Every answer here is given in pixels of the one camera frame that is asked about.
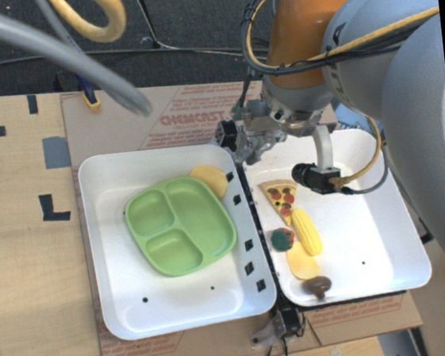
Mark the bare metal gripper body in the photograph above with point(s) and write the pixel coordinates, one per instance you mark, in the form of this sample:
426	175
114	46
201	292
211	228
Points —
260	120

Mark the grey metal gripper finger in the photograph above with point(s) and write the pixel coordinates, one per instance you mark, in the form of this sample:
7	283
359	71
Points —
269	144
245	154

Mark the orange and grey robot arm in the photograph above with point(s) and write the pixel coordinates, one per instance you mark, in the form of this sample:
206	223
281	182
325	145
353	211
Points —
359	78

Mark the yellow round crisp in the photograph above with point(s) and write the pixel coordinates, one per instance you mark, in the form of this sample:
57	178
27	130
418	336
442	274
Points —
210	176

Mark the pizza slice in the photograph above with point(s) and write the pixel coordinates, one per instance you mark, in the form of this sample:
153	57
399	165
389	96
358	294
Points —
281	200

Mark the green divided plate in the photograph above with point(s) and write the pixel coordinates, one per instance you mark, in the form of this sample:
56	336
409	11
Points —
187	217

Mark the green and red strawberry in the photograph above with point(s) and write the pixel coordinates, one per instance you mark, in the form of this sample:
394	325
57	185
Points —
282	240

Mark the yellow corn cob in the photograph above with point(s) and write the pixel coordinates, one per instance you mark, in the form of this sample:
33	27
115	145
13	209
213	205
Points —
307	231

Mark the brown cardboard board red print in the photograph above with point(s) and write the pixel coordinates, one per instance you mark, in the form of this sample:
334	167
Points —
128	124

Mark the white plastic tray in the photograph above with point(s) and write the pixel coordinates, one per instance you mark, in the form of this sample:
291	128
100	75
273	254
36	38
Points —
180	297
356	230

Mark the yellow oval crisp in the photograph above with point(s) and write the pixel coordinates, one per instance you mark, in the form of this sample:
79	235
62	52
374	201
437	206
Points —
301	266

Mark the brown mushroom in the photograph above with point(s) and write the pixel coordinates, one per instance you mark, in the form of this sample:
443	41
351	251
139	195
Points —
317	284

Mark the black cylinder on white bracket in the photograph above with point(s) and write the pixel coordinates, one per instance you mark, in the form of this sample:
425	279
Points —
317	178

